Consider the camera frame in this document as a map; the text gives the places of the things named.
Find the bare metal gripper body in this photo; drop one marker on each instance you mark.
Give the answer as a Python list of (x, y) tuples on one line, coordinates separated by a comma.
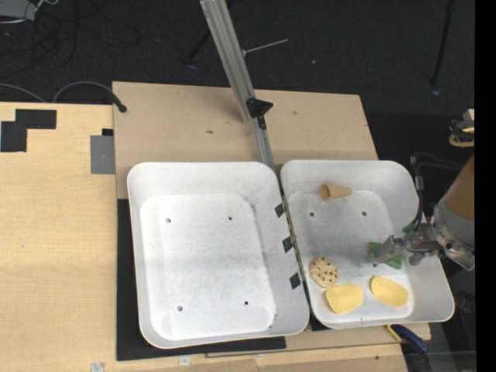
[(455, 251)]

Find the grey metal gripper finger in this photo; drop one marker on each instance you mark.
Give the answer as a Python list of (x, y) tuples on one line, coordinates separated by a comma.
[(415, 259), (387, 249)]

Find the green toy leaf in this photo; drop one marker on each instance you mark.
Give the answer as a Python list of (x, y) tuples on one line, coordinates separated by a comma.
[(374, 248)]

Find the white plastic tray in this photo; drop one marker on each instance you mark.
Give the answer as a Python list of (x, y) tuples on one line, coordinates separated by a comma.
[(209, 266), (348, 235)]

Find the yellow toy crisp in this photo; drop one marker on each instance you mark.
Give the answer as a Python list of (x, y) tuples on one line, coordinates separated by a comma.
[(389, 292), (344, 299)]

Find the beige chocolate chip biscuit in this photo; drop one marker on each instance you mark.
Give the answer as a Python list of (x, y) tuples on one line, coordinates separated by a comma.
[(323, 273)]

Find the tan toy ice cream cone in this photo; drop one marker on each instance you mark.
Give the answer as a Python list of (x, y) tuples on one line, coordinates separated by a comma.
[(333, 192)]

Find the brown cardboard board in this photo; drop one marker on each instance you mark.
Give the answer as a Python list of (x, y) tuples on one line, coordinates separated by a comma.
[(186, 130)]

